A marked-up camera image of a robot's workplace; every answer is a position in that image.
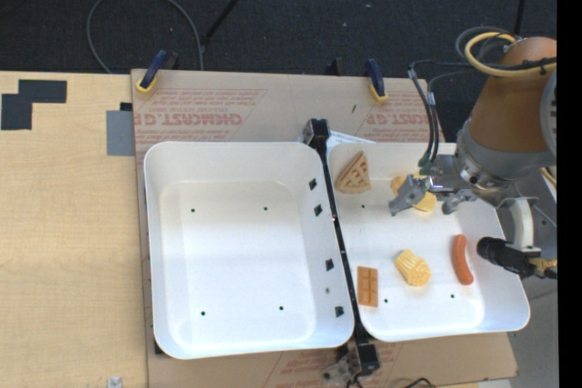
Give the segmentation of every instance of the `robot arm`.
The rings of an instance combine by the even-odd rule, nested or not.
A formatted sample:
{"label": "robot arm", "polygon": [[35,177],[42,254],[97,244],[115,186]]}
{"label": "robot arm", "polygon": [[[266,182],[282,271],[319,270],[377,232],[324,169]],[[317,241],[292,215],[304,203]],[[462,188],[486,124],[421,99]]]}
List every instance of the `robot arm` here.
{"label": "robot arm", "polygon": [[[496,67],[483,65],[471,51],[491,37],[508,43]],[[455,153],[436,155],[421,171],[424,178],[409,175],[388,203],[392,215],[420,202],[426,192],[442,201],[445,214],[477,198],[496,209],[505,206],[514,220],[514,241],[482,238],[479,255],[516,274],[557,278],[557,260],[541,259],[534,246],[530,203],[535,200],[516,187],[533,171],[557,164],[556,55],[557,42],[546,37],[517,40],[489,32],[468,41],[467,61],[489,77],[457,135]]]}

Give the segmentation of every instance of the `blue and yellow clamp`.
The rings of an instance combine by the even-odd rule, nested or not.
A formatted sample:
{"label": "blue and yellow clamp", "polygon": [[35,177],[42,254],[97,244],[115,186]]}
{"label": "blue and yellow clamp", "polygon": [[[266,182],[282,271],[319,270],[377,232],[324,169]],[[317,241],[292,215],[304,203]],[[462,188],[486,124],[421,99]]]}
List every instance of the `blue and yellow clamp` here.
{"label": "blue and yellow clamp", "polygon": [[366,60],[366,71],[364,76],[370,78],[370,91],[372,92],[374,99],[380,104],[383,104],[387,100],[388,94],[384,89],[384,78],[382,77],[380,67],[373,58],[368,58]]}
{"label": "blue and yellow clamp", "polygon": [[140,93],[149,93],[156,85],[156,74],[160,68],[165,68],[168,70],[174,68],[177,59],[178,54],[176,52],[169,54],[165,50],[160,50],[154,57],[154,60],[152,60],[150,66],[147,68],[144,77],[135,84],[135,88]]}

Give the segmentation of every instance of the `toy sausage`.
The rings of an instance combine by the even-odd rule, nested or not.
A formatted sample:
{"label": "toy sausage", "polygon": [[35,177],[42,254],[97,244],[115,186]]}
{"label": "toy sausage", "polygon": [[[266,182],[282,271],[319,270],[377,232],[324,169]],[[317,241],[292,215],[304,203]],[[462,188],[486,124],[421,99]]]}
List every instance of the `toy sausage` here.
{"label": "toy sausage", "polygon": [[458,281],[462,284],[472,284],[473,274],[469,270],[467,258],[465,257],[465,248],[467,247],[467,237],[464,234],[458,234],[453,240],[453,268],[457,274]]}

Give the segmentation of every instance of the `empty white tray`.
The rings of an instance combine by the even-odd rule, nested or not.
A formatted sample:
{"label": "empty white tray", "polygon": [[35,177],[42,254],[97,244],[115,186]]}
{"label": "empty white tray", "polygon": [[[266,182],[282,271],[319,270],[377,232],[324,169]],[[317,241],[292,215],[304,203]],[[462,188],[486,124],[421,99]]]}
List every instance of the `empty white tray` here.
{"label": "empty white tray", "polygon": [[[454,144],[439,153],[452,154]],[[359,265],[378,270],[378,307],[360,305],[363,325],[379,340],[395,342],[435,336],[516,331],[529,320],[529,304],[518,275],[477,255],[483,236],[504,238],[495,209],[483,201],[462,203],[444,215],[437,203],[432,212],[410,208],[392,216],[390,183],[417,173],[426,150],[421,143],[338,144],[328,155],[333,180],[357,152],[368,161],[372,189],[363,194],[335,192],[336,206],[351,273]],[[467,237],[467,261],[475,276],[462,285],[451,260],[453,238]],[[394,261],[405,249],[426,260],[432,277],[421,287],[406,283]]]}
{"label": "empty white tray", "polygon": [[323,167],[300,143],[154,145],[154,333],[177,359],[337,347],[354,329]]}

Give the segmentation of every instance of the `dark background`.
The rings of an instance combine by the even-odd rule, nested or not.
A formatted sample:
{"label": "dark background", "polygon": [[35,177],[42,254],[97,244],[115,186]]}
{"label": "dark background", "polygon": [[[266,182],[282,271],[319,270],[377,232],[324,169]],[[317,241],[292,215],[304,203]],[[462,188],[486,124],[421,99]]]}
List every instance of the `dark background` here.
{"label": "dark background", "polygon": [[[457,62],[455,40],[476,26],[557,39],[557,0],[525,0],[523,8],[520,0],[240,0],[201,63],[193,31],[203,40],[230,1],[0,0],[0,69],[127,74],[165,49],[179,53],[185,70],[322,75],[341,57],[342,75],[363,75],[373,58],[383,76],[406,77],[413,61]],[[430,81],[451,70],[418,71]],[[447,141],[484,80],[434,82]]]}

